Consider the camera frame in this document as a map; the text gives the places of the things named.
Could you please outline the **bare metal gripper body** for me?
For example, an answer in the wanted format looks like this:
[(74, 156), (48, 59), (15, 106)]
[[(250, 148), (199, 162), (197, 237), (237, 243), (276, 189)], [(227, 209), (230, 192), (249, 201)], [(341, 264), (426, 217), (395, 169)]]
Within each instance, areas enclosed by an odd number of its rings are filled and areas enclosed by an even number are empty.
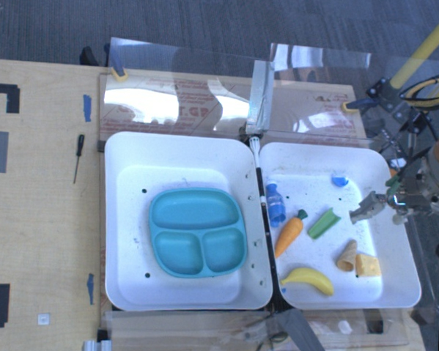
[(418, 171), (414, 176), (395, 174), (385, 182), (387, 203), (400, 215), (439, 216), (439, 175)]

